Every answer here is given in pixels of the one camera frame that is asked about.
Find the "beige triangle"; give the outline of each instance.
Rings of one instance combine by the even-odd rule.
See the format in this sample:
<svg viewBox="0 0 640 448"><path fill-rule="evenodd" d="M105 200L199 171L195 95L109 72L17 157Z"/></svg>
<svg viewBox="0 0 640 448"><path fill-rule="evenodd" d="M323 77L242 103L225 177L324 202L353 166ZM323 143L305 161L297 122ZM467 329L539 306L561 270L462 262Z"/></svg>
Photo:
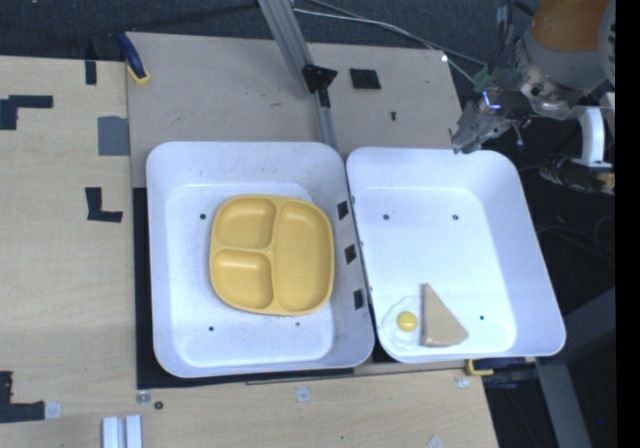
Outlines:
<svg viewBox="0 0 640 448"><path fill-rule="evenodd" d="M469 337L467 330L430 285L422 286L422 337L427 347L449 347Z"/></svg>

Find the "dark floor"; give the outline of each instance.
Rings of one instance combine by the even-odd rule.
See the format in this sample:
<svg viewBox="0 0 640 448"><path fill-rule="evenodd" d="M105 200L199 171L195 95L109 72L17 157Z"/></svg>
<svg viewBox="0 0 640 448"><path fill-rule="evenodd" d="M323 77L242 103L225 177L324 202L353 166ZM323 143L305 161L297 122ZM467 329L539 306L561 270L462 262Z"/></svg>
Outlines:
<svg viewBox="0 0 640 448"><path fill-rule="evenodd" d="M357 14L400 26L438 46L481 62L495 48L495 10L504 0L323 0ZM535 7L540 0L520 0ZM125 30L191 35L270 38L254 0L0 0L0 54L34 57L85 56L87 43L97 37L107 58L118 58L114 36ZM327 12L303 0L297 6ZM517 13L516 31L529 20ZM308 41L380 46L419 47L419 44L377 27L299 15ZM507 49L503 64L513 55ZM479 66L451 58L468 73ZM461 100L472 87L453 74ZM525 146L516 150L507 134L492 147L519 168L539 164L554 151L578 151L576 125L537 121L523 133ZM614 160L615 148L609 158ZM538 227L563 226L580 231L569 240L559 231L541 235L541 246L561 310L568 314L615 284L615 270L594 250L592 239L615 246L615 203L612 197L587 196L543 181L535 172L522 172L525 193ZM576 393L594 447L617 445L615 344L571 366ZM537 382L516 389L488 389L498 438L503 447L555 446Z"/></svg>

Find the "yellow plate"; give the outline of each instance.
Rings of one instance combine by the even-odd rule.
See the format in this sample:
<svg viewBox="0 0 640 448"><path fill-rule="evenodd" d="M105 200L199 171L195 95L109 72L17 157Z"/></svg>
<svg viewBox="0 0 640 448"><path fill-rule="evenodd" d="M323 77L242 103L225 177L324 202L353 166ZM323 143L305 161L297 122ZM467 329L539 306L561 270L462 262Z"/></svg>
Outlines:
<svg viewBox="0 0 640 448"><path fill-rule="evenodd" d="M209 275L226 304L267 315L306 315L329 299L334 279L331 222L313 203L237 196L218 209Z"/></svg>

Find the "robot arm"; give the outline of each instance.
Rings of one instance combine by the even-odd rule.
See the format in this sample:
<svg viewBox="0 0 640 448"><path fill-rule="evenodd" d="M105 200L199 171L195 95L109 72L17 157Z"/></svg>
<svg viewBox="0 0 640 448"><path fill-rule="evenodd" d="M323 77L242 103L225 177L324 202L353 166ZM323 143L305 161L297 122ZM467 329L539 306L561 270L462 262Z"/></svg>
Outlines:
<svg viewBox="0 0 640 448"><path fill-rule="evenodd" d="M492 67L480 99L467 103L458 121L452 137L456 152L480 149L511 128L526 126L537 114L559 121L581 119L593 156L600 151L601 125L586 112L597 109L601 115L605 107L578 102L607 79L615 87L615 0L542 0L517 45L513 67ZM585 159L585 151L582 158L549 160L543 176L584 192L613 193L610 166L601 155Z"/></svg>

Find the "white tray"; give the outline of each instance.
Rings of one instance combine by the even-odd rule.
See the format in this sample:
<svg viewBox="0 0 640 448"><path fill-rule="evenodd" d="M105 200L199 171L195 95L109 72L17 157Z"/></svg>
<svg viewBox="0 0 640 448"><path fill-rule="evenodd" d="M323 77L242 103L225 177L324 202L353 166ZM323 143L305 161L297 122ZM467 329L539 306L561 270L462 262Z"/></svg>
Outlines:
<svg viewBox="0 0 640 448"><path fill-rule="evenodd" d="M360 260L345 257L350 246L359 251L353 216L339 214L349 192L338 153L313 142L169 142L147 160L147 190L153 343L165 370L189 378L335 369L369 357L373 322ZM216 209L240 194L304 199L327 214L336 273L320 310L267 316L216 296L208 266L211 225Z"/></svg>
<svg viewBox="0 0 640 448"><path fill-rule="evenodd" d="M562 348L562 317L507 158L362 148L349 156L347 175L376 327L392 357L423 363L544 356ZM383 326L403 300L400 309L413 304L421 316L423 283L466 328L466 341L402 346L389 322Z"/></svg>

